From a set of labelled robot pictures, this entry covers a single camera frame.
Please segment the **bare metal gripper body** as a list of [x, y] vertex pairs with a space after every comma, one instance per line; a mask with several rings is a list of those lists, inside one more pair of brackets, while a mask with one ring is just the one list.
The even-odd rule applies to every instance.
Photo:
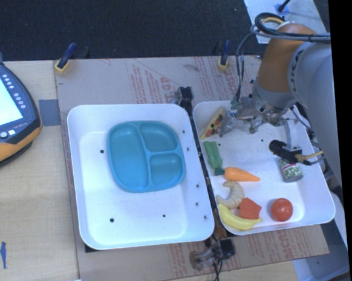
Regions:
[[250, 95], [248, 97], [242, 97], [238, 101], [236, 117], [249, 124], [251, 120], [261, 118], [264, 124], [279, 126], [286, 112], [287, 110], [285, 108], [279, 109], [274, 107], [262, 100], [258, 95]]

